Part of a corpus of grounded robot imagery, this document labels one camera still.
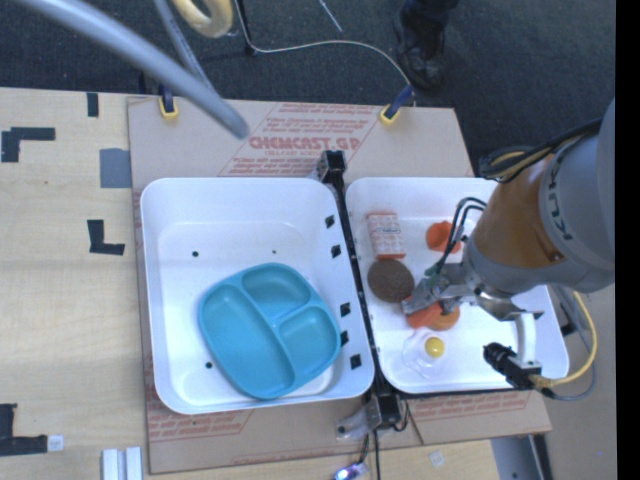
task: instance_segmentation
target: wooden table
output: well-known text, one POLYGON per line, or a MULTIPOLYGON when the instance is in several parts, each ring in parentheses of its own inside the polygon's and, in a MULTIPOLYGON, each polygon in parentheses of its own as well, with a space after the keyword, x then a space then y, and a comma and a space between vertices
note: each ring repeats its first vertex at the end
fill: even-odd
MULTIPOLYGON (((0 130, 53 127, 0 163, 0 403, 15 436, 59 434, 64 449, 0 457, 0 479, 100 477, 105 449, 141 447, 145 391, 130 188, 102 188, 100 151, 128 150, 127 96, 0 89, 0 130), (87 222, 124 254, 93 254, 87 222)), ((331 478, 357 457, 329 456, 162 478, 331 478)), ((374 454, 368 464, 375 469, 374 454)), ((382 451, 382 478, 496 479, 489 441, 382 451), (432 460, 433 453, 444 461, 432 460)))

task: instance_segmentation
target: person's leg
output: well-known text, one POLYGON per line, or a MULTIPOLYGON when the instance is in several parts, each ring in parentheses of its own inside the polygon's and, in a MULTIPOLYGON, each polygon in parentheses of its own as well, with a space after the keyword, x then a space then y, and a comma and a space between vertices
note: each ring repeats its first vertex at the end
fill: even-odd
POLYGON ((460 0, 406 0, 396 17, 398 60, 411 82, 422 89, 444 81, 444 29, 460 0))

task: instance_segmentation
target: blue plate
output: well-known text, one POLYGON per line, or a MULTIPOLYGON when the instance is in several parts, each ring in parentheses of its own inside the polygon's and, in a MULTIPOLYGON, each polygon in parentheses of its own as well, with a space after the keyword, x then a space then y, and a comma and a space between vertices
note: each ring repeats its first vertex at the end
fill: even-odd
POLYGON ((340 330, 325 303, 296 270, 279 263, 215 284, 200 300, 198 324, 229 381, 262 400, 313 380, 340 351, 340 330))

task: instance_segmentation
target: gray tube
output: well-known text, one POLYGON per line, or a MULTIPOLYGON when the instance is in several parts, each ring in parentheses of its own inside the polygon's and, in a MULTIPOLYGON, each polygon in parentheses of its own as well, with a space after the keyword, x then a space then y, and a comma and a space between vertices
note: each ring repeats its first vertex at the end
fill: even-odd
POLYGON ((153 0, 153 3, 156 6, 162 25, 167 31, 169 39, 171 39, 171 43, 182 61, 182 65, 199 77, 207 87, 213 89, 211 81, 207 78, 202 66, 200 66, 198 59, 189 46, 187 39, 184 37, 182 30, 180 30, 178 22, 171 12, 171 7, 169 7, 167 0, 153 0))
POLYGON ((245 138, 246 122, 212 88, 187 72, 153 44, 82 0, 13 0, 74 30, 192 100, 227 128, 245 138))

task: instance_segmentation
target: white tray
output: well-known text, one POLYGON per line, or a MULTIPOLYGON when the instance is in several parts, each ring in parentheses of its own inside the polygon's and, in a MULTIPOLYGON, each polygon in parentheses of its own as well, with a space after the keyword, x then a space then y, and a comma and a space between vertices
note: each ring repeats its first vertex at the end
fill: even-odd
MULTIPOLYGON (((458 202, 467 196, 488 201, 495 183, 477 178, 362 178, 347 189, 347 208, 356 241, 358 263, 365 288, 374 340, 380 356, 382 374, 397 389, 410 393, 442 393, 509 388, 504 377, 483 358, 483 346, 498 342, 517 349, 515 324, 499 322, 478 306, 463 304, 456 325, 443 332, 432 332, 445 343, 445 353, 425 370, 414 369, 412 349, 422 346, 425 329, 414 330, 406 321, 400 304, 383 302, 369 289, 367 272, 374 253, 367 231, 366 216, 372 212, 395 212, 398 215, 407 255, 401 261, 414 275, 416 283, 441 253, 425 244, 427 228, 442 220, 451 221, 458 202)), ((479 214, 470 212, 465 232, 473 230, 479 214)), ((449 257, 460 261, 462 252, 449 257)), ((542 374, 563 377, 569 364, 548 291, 537 287, 514 298, 528 310, 544 310, 536 321, 536 357, 542 374)))
POLYGON ((145 188, 141 216, 154 380, 170 409, 200 414, 327 401, 369 388, 373 360, 328 187, 306 178, 167 178, 145 188), (348 341, 319 377, 284 397, 259 401, 236 390, 216 367, 198 328, 197 306, 216 282, 269 262, 296 269, 348 341), (343 316, 345 304, 350 312, 343 316))

